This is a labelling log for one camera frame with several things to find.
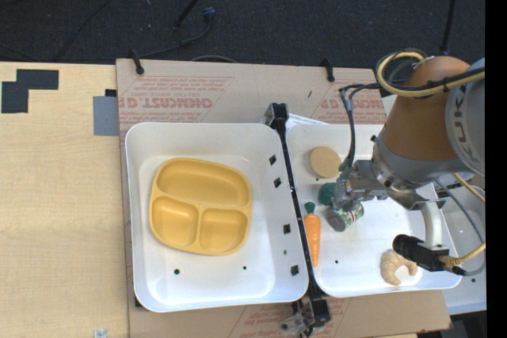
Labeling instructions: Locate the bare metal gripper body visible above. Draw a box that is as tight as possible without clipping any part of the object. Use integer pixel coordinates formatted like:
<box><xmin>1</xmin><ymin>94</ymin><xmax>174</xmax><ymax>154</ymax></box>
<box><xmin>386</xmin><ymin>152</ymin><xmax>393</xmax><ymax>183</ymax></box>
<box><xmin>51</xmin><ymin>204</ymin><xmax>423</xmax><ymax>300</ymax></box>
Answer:
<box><xmin>337</xmin><ymin>159</ymin><xmax>421</xmax><ymax>211</ymax></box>

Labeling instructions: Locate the orange carrot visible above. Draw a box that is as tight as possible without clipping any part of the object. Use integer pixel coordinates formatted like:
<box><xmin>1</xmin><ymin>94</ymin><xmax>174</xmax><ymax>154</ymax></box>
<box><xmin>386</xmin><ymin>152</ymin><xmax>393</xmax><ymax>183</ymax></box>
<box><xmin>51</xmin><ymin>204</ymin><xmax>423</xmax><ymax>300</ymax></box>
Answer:
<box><xmin>303</xmin><ymin>201</ymin><xmax>322</xmax><ymax>268</ymax></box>

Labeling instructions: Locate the black block with thin wires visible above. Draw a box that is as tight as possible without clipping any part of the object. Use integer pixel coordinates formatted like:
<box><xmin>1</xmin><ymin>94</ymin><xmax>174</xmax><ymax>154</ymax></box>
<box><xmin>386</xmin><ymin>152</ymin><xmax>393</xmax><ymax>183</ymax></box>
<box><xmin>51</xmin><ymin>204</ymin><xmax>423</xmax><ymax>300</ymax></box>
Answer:
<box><xmin>307</xmin><ymin>298</ymin><xmax>332</xmax><ymax>328</ymax></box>
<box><xmin>264</xmin><ymin>102</ymin><xmax>289</xmax><ymax>128</ymax></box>

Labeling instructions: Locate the thin black rod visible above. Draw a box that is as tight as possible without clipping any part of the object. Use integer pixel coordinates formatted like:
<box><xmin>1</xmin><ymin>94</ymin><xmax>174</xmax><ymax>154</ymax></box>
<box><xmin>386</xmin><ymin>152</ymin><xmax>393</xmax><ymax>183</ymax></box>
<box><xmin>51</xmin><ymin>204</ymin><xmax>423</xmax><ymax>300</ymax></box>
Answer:
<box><xmin>275</xmin><ymin>119</ymin><xmax>322</xmax><ymax>304</ymax></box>

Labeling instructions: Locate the tan round biscuit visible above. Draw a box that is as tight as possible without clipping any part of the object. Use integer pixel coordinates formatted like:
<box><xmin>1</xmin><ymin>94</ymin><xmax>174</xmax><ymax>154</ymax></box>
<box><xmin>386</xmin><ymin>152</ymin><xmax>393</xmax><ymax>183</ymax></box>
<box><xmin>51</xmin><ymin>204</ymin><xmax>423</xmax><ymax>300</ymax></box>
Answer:
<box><xmin>309</xmin><ymin>146</ymin><xmax>342</xmax><ymax>179</ymax></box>

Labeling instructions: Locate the black cylinder on white bracket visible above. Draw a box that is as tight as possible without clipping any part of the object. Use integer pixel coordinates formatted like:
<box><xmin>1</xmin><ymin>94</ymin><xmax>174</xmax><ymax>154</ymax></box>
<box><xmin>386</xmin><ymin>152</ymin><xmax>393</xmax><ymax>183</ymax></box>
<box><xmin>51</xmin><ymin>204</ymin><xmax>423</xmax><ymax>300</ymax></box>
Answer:
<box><xmin>391</xmin><ymin>198</ymin><xmax>452</xmax><ymax>273</ymax></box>

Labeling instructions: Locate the small green and red can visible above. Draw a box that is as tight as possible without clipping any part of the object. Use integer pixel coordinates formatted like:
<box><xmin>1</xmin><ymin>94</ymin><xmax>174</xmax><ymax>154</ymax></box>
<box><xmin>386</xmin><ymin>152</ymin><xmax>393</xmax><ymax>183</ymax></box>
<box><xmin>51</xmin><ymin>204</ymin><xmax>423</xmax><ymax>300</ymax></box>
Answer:
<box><xmin>325</xmin><ymin>201</ymin><xmax>365</xmax><ymax>233</ymax></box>

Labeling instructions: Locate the beige croissant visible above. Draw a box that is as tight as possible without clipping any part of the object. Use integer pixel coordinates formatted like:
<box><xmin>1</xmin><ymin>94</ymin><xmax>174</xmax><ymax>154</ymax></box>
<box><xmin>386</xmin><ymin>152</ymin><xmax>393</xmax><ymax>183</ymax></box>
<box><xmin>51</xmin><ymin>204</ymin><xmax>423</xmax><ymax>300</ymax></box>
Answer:
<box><xmin>379</xmin><ymin>249</ymin><xmax>419</xmax><ymax>287</ymax></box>

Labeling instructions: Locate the brown cardboard board red print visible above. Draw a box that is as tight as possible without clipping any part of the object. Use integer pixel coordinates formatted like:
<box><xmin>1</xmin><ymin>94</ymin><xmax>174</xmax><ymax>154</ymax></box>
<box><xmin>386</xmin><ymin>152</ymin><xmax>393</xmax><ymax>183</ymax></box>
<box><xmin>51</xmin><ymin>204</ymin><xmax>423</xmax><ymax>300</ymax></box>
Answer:
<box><xmin>115</xmin><ymin>58</ymin><xmax>453</xmax><ymax>338</ymax></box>

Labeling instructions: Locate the white plastic tray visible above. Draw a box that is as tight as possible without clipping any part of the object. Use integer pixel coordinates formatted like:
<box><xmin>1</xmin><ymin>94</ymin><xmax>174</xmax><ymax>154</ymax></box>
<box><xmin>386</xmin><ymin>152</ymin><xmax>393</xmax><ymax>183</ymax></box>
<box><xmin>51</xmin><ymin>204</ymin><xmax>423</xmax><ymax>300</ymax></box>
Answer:
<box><xmin>124</xmin><ymin>121</ymin><xmax>310</xmax><ymax>313</ymax></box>
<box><xmin>284</xmin><ymin>123</ymin><xmax>463</xmax><ymax>298</ymax></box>

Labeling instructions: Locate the green broccoli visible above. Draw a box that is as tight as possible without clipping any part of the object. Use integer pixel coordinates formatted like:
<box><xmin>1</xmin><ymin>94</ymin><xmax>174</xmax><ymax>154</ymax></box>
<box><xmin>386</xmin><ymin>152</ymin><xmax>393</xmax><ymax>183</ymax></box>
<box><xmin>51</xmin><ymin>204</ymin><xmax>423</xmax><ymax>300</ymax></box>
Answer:
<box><xmin>318</xmin><ymin>182</ymin><xmax>337</xmax><ymax>207</ymax></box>

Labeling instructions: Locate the yellow divided plate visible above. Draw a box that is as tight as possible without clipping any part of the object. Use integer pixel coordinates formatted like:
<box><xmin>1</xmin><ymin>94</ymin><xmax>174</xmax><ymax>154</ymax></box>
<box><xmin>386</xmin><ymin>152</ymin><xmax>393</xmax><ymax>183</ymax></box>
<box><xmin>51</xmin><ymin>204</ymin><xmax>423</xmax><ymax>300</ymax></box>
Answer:
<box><xmin>148</xmin><ymin>157</ymin><xmax>254</xmax><ymax>256</ymax></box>

